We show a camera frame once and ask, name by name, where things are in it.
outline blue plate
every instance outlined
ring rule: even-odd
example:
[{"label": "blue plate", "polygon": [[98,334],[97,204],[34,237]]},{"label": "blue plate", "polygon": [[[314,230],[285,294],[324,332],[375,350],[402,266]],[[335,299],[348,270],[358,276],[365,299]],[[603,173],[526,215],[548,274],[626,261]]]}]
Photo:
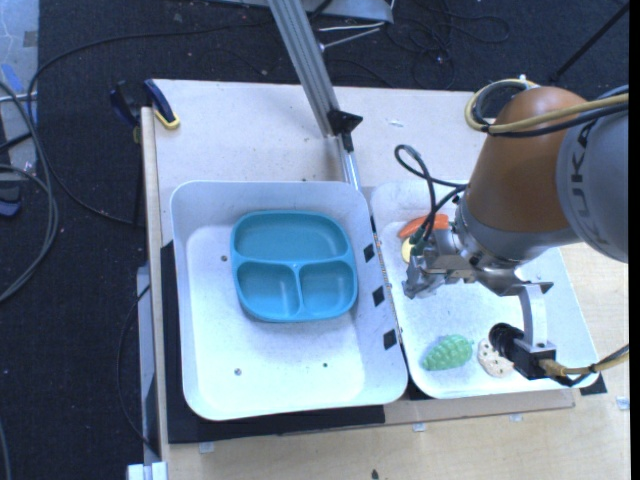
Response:
[{"label": "blue plate", "polygon": [[231,232],[231,261],[245,311],[269,322],[305,322],[349,311],[358,277],[349,237],[309,211],[244,215]]}]

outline white tray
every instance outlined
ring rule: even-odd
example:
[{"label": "white tray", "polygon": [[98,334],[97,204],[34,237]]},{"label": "white tray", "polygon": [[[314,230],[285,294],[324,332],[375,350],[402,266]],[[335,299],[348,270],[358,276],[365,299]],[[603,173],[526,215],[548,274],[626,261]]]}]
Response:
[{"label": "white tray", "polygon": [[[355,252],[358,300],[325,321],[268,323],[238,303],[231,231],[256,210],[325,213],[347,231]],[[178,283],[182,382],[191,409],[209,420],[386,404],[399,398],[407,370],[390,345],[395,317],[384,285],[364,197],[341,182],[215,182],[179,186],[171,198]]]},{"label": "white tray", "polygon": [[[529,381],[515,371],[508,377],[491,377],[478,363],[477,344],[487,338],[494,324],[505,322],[522,329],[522,311],[517,297],[498,297],[479,283],[465,285],[462,281],[441,286],[433,295],[425,296],[422,292],[413,300],[404,295],[402,281],[406,278],[407,264],[401,257],[402,241],[397,233],[408,221],[426,215],[428,204],[427,186],[423,181],[387,183],[375,189],[371,196],[371,209],[409,373],[415,384],[434,398],[563,389],[550,379]],[[443,213],[453,217],[455,206],[446,206]],[[560,251],[548,250],[522,268],[521,277],[533,282],[554,283],[544,300],[548,339],[557,347],[557,360],[577,366],[596,362],[598,356]],[[474,342],[471,360],[460,368],[425,370],[420,365],[425,351],[448,334],[461,334]],[[591,375],[576,387],[588,386],[596,379],[596,375]]]}]

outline black floor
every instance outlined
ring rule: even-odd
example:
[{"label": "black floor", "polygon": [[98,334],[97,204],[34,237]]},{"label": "black floor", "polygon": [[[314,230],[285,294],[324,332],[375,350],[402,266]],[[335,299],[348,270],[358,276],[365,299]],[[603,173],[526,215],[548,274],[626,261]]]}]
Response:
[{"label": "black floor", "polygon": [[[627,1],[399,0],[395,26],[329,49],[328,70],[336,85],[471,91],[522,73],[547,83]],[[220,30],[206,32],[214,28]],[[115,39],[125,35],[135,37]],[[40,0],[41,65],[107,38],[42,73],[39,131],[67,191],[123,221],[136,211],[140,151],[110,107],[109,91],[119,81],[137,87],[153,77],[296,80],[266,10],[181,0]],[[628,83],[626,13],[557,85],[590,99]],[[55,195],[61,221],[53,249],[0,305],[0,419],[13,478],[124,478],[128,464],[142,461],[142,445],[121,413],[115,361],[145,262],[145,232],[81,207],[60,184]],[[35,257],[45,231],[42,191],[24,187],[23,202],[18,217],[0,218],[0,291]],[[134,333],[125,345],[124,398],[135,415]]]}]

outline green toy vegetable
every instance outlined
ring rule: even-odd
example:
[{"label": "green toy vegetable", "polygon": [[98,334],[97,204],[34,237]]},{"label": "green toy vegetable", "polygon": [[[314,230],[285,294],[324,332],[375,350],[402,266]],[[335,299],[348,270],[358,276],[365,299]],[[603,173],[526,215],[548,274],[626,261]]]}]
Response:
[{"label": "green toy vegetable", "polygon": [[459,334],[450,334],[440,340],[422,361],[425,370],[458,368],[471,359],[471,341]]}]

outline light wood surface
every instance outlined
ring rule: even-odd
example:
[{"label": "light wood surface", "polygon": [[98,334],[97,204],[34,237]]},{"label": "light wood surface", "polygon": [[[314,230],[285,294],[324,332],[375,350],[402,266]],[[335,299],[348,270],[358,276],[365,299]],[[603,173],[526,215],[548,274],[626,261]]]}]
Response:
[{"label": "light wood surface", "polygon": [[[186,181],[185,177],[193,179],[194,173],[200,179],[206,177],[198,176],[200,173],[208,173],[211,179],[234,179],[238,173],[246,176],[246,171],[239,168],[237,152],[233,162],[233,147],[242,148],[242,134],[252,129],[253,123],[242,123],[242,116],[238,120],[238,100],[247,94],[256,95],[251,102],[256,112],[272,112],[275,123],[270,130],[260,131],[266,135],[262,146],[243,151],[249,155],[245,160],[253,161],[249,162],[254,166],[252,176],[286,180],[287,176],[299,179],[307,173],[310,178],[335,179],[339,170],[334,170],[335,148],[317,137],[311,111],[300,96],[301,88],[168,81],[159,81],[159,85],[183,122],[180,132],[172,134],[154,123],[149,109],[143,109],[160,455],[168,464],[170,480],[371,479],[376,475],[389,480],[631,478],[630,412],[616,403],[616,397],[630,396],[628,363],[604,372],[607,393],[538,393],[534,395],[537,409],[530,397],[488,397],[493,399],[475,404],[470,399],[435,401],[441,409],[418,411],[419,415],[427,414],[424,420],[429,420],[424,431],[400,424],[417,418],[411,403],[403,406],[400,402],[390,413],[396,425],[221,441],[215,443],[212,453],[204,454],[197,444],[169,444],[163,414],[166,399],[158,265],[160,247],[168,241],[166,204],[172,187]],[[241,90],[230,94],[235,88]],[[424,143],[413,145],[423,154],[428,150],[436,159],[448,157],[434,166],[435,176],[468,177],[482,141],[482,137],[470,135],[460,117],[469,94],[394,91],[390,97],[389,91],[337,91],[345,110],[365,116],[362,130],[354,132],[363,184],[371,187],[386,180],[410,179],[394,165],[392,151],[395,144],[412,143],[417,137]],[[380,98],[385,102],[384,111],[379,109]],[[209,112],[203,115],[199,105],[205,105]],[[222,151],[212,145],[210,157],[194,158],[186,164],[181,150],[195,140],[194,120],[199,126],[205,123],[210,133],[226,133],[228,144]],[[287,142],[274,150],[269,140],[277,141],[279,134],[279,139],[286,137]],[[367,144],[357,142],[358,137],[367,138]],[[301,153],[310,142],[315,152]],[[259,161],[261,154],[269,158],[284,154],[285,158],[265,166]],[[291,155],[297,155],[295,161]],[[285,169],[287,164],[293,164],[292,174],[286,174],[292,172]],[[604,356],[628,343],[627,265],[609,260],[584,244],[563,248],[563,257],[598,353]]]}]

